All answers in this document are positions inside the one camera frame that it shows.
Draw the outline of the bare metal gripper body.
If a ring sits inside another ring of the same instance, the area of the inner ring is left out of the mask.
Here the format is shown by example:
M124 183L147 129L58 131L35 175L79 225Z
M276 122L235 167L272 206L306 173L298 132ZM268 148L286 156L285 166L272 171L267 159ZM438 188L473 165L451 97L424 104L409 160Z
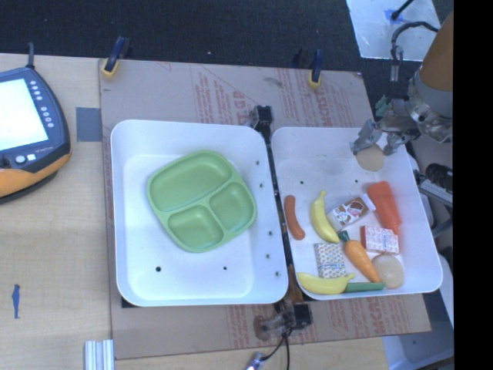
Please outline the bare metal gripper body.
M410 140L426 136L437 143L451 143L453 139L452 120L427 104L384 104L379 108L379 117L379 128L384 133L404 133Z

